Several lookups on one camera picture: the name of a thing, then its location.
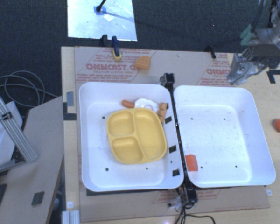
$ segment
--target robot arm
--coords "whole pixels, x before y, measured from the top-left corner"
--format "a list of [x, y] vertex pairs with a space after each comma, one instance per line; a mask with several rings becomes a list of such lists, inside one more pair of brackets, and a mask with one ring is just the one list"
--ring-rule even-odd
[[241, 55], [234, 54], [227, 76], [231, 84], [245, 83], [251, 75], [257, 75], [267, 67], [275, 69], [280, 63], [280, 0], [272, 8], [270, 27], [256, 29], [263, 3], [264, 0], [260, 0], [256, 18], [240, 36], [241, 45], [248, 47]]

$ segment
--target wire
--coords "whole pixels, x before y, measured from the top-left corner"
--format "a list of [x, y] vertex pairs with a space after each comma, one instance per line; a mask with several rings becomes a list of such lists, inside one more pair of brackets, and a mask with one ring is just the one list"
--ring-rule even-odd
[[255, 31], [255, 28], [256, 28], [257, 23], [258, 23], [259, 18], [260, 18], [260, 14], [261, 14], [261, 10], [263, 8], [264, 1], [265, 0], [260, 0], [259, 6], [258, 6], [258, 11], [256, 13], [256, 16], [255, 16], [252, 24], [251, 24], [251, 26], [252, 26], [251, 33], [253, 33]]
[[206, 215], [206, 216], [196, 216], [196, 215], [193, 215], [193, 214], [186, 214], [185, 207], [182, 208], [181, 213], [179, 214], [179, 216], [178, 216], [177, 220], [174, 222], [174, 224], [178, 224], [179, 220], [180, 220], [180, 224], [185, 224], [186, 217], [210, 218], [212, 220], [213, 224], [216, 224], [215, 219], [211, 216], [208, 216], [208, 215]]
[[[29, 74], [29, 75], [32, 75], [34, 76], [34, 78], [36, 78], [36, 80], [38, 81], [38, 83], [40, 84], [41, 86], [41, 89], [40, 88], [37, 88], [36, 85], [31, 82], [29, 79], [23, 77], [23, 76], [20, 76], [19, 73], [25, 73], [25, 74]], [[42, 80], [34, 73], [30, 72], [30, 71], [27, 71], [27, 70], [19, 70], [19, 71], [16, 71], [16, 72], [13, 72], [11, 73], [10, 75], [6, 75], [6, 76], [1, 76], [0, 77], [0, 80], [1, 79], [4, 79], [4, 84], [1, 84], [0, 85], [0, 88], [4, 88], [4, 91], [6, 93], [6, 95], [12, 100], [14, 101], [16, 104], [18, 105], [21, 105], [21, 106], [24, 106], [24, 107], [27, 107], [27, 108], [34, 108], [36, 106], [39, 106], [41, 104], [44, 103], [45, 101], [45, 97], [46, 95], [49, 95], [49, 96], [52, 96], [54, 98], [56, 98], [57, 96], [52, 94], [52, 93], [49, 93], [47, 91], [45, 91], [45, 86], [42, 82]], [[29, 85], [25, 85], [25, 84], [8, 84], [8, 80], [10, 78], [17, 78], [17, 79], [20, 79], [20, 80], [24, 80], [25, 82], [29, 83]], [[7, 87], [11, 87], [11, 86], [18, 86], [18, 87], [23, 87], [23, 88], [29, 88], [29, 89], [33, 89], [35, 90], [36, 92], [36, 96], [37, 96], [37, 105], [27, 105], [27, 104], [24, 104], [24, 103], [21, 103], [17, 100], [15, 100], [8, 92], [7, 90]]]
[[185, 214], [181, 219], [181, 224], [185, 224], [186, 217], [210, 218], [212, 220], [213, 224], [216, 224], [215, 219], [211, 216], [208, 216], [208, 215], [206, 215], [206, 216], [196, 216], [196, 215], [193, 215], [193, 214]]
[[268, 28], [272, 28], [272, 9], [277, 5], [277, 0], [272, 0], [271, 1], [271, 7], [270, 7], [270, 16], [269, 16], [269, 22], [267, 23]]

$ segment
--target yellow plate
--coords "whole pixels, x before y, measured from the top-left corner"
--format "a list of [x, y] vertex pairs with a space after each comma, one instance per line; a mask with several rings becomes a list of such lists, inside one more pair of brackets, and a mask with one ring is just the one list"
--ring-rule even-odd
[[159, 117], [146, 108], [114, 112], [107, 121], [111, 150], [124, 164], [152, 162], [167, 151], [167, 141]]

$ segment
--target blue tape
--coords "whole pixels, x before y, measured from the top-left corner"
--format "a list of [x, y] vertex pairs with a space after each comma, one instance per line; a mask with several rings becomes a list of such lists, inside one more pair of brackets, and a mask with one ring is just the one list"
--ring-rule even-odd
[[98, 16], [104, 15], [104, 13], [107, 12], [107, 9], [104, 6], [102, 6], [102, 9], [101, 9], [101, 11], [99, 13], [97, 12], [97, 6], [94, 6], [93, 10], [94, 10], [95, 14], [98, 15]]

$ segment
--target black tape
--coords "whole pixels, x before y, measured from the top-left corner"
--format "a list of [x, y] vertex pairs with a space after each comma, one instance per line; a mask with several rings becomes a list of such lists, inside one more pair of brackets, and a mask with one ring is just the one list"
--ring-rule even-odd
[[165, 118], [165, 124], [169, 123], [170, 121], [172, 121], [171, 116], [169, 116], [168, 118]]
[[169, 153], [176, 151], [176, 145], [173, 145], [169, 148]]
[[63, 120], [77, 120], [77, 114], [67, 113], [67, 103], [63, 103]]
[[276, 81], [274, 75], [280, 75], [280, 70], [269, 70], [266, 73], [267, 73], [267, 77], [269, 77], [270, 83], [275, 84]]
[[43, 196], [45, 195], [45, 192], [37, 192], [34, 194], [33, 199], [32, 199], [32, 206], [35, 206], [37, 204], [41, 204], [43, 200]]
[[178, 170], [178, 169], [172, 171], [172, 176], [173, 176], [173, 177], [174, 177], [174, 176], [178, 176], [179, 174], [180, 174], [180, 173], [179, 173], [179, 170]]

